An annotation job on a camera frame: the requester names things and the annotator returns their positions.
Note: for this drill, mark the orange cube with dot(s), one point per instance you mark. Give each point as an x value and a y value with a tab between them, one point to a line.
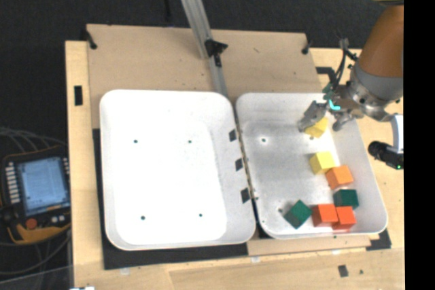
340	176

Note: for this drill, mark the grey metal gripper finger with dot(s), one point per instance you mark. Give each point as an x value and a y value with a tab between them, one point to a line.
312	113
341	119

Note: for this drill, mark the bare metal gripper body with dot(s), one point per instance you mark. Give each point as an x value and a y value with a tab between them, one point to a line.
368	107

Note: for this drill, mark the red-orange cube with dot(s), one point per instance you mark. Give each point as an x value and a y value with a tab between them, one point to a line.
346	215
324	214

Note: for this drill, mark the white plastic tray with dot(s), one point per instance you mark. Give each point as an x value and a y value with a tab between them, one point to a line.
170	173
282	166

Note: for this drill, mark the green cube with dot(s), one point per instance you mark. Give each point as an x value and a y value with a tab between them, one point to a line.
346	197
299	213

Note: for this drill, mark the brown cardboard board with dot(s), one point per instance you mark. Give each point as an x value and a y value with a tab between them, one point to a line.
153	57

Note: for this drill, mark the black cylinder on white bracket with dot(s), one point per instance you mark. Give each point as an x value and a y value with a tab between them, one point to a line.
382	150

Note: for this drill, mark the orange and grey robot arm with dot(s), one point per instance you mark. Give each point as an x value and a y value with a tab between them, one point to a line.
384	44

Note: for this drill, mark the yellow cube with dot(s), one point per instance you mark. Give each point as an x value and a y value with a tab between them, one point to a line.
319	128
323	161

